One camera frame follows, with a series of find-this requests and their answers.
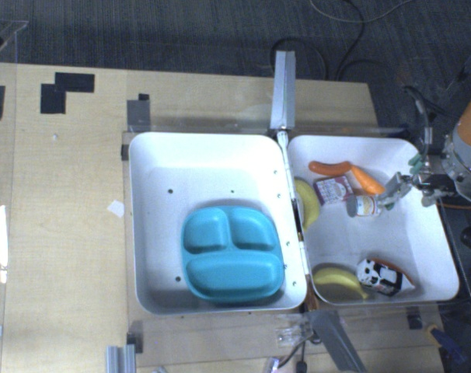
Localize orange sausage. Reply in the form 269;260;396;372
308;159;354;177

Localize yellow banana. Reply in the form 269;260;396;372
293;176;323;233
312;266;371;302

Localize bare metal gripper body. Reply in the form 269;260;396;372
410;145;468;208

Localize blue divided plate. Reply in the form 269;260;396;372
180;204;286;305

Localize small white can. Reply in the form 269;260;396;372
345;193;384;218

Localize purple and white carton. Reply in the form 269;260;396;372
312;175;354;207

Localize white plastic tray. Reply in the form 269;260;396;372
127;131;309;316
286;134;461;307

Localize orange carrot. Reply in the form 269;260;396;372
349;164;387;196

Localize black and white carton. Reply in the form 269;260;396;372
355;258;405;298

